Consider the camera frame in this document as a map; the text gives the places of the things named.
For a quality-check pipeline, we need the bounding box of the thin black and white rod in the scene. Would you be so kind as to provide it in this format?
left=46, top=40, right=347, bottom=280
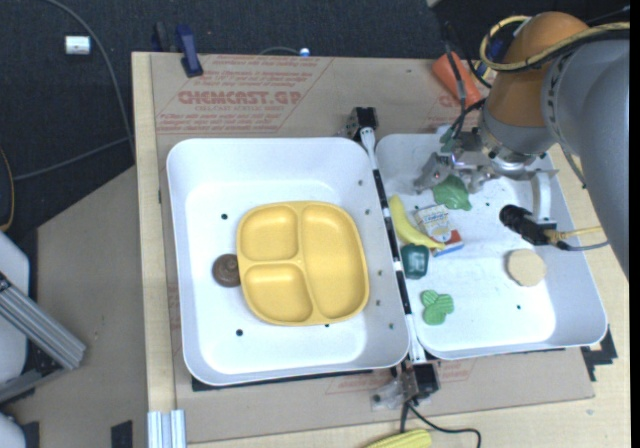
left=360, top=127, right=426, bottom=363

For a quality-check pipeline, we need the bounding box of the green lettuce leaf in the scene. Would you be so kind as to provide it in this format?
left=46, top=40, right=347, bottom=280
left=431, top=174, right=473, bottom=213

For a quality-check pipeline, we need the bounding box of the dark green bell pepper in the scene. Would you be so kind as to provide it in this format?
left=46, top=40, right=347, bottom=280
left=400, top=243, right=431, bottom=281

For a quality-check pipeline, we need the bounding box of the black block with thin wires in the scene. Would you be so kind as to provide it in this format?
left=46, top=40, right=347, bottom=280
left=343, top=106, right=379, bottom=140
left=370, top=360, right=442, bottom=411

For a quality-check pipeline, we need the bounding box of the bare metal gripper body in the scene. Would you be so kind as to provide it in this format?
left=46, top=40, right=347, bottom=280
left=438, top=131, right=544, bottom=183

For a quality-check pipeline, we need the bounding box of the yellow corn cob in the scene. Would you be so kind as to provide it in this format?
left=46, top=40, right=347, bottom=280
left=363, top=428, right=433, bottom=448

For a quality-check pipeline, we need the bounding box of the yellow divided plate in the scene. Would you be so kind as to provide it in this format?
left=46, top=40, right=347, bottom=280
left=235, top=200, right=372, bottom=328

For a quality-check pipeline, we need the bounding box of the black cylinder on white bracket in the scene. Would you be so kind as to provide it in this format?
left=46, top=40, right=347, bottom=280
left=498, top=168, right=559, bottom=247

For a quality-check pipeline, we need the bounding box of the brown cardboard board red print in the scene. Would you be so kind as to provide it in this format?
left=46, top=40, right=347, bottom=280
left=149, top=53, right=597, bottom=445

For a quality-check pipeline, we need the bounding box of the yellow banana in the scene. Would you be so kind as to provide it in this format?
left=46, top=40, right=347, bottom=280
left=388, top=193, right=447, bottom=252

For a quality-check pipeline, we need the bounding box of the white plastic tray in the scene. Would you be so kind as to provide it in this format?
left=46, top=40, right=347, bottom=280
left=373, top=132, right=609, bottom=362
left=165, top=136, right=412, bottom=387

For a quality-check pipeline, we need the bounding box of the light green broccoli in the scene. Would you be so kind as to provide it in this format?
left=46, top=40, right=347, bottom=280
left=419, top=289, right=456, bottom=327

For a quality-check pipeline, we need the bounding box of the white and orange carton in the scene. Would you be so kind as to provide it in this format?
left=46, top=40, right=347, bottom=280
left=413, top=203, right=464, bottom=258

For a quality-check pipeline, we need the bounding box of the brown doughnut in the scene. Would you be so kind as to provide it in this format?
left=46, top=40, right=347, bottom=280
left=211, top=253, right=244, bottom=289

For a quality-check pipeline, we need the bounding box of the tan round biscuit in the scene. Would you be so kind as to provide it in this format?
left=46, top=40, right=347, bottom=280
left=505, top=248, right=547, bottom=288

